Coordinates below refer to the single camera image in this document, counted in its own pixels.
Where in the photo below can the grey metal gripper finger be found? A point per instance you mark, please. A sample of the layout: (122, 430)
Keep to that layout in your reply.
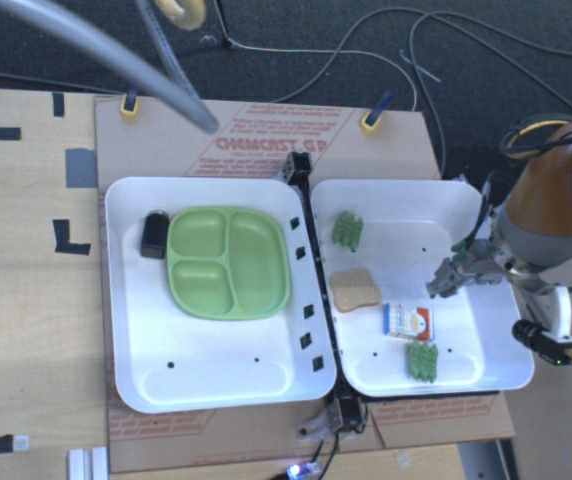
(441, 288)
(447, 268)

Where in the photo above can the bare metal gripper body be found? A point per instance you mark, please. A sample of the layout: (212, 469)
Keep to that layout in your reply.
(486, 267)

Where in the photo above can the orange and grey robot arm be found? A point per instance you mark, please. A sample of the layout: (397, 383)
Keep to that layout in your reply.
(546, 193)

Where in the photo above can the white plastic tray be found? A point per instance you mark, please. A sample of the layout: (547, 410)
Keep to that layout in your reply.
(416, 268)
(216, 358)

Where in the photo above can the white red blue carton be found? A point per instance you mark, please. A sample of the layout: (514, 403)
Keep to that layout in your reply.
(408, 321)

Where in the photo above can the green toy vegetable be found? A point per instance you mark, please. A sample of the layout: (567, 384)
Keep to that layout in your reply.
(422, 361)
(347, 229)

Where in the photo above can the tan toy bread slice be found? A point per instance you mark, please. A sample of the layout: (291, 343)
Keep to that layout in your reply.
(355, 290)

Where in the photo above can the thin black rod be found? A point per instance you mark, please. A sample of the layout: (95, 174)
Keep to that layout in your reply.
(322, 278)

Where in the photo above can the green divided plate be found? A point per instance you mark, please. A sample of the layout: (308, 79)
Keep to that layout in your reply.
(246, 253)

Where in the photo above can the small black bottle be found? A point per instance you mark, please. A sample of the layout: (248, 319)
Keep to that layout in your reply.
(154, 235)

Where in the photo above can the brown cardboard board red print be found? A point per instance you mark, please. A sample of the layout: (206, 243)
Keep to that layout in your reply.
(166, 138)

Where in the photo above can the black cylinder on white bracket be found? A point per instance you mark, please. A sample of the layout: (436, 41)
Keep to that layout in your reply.
(541, 338)

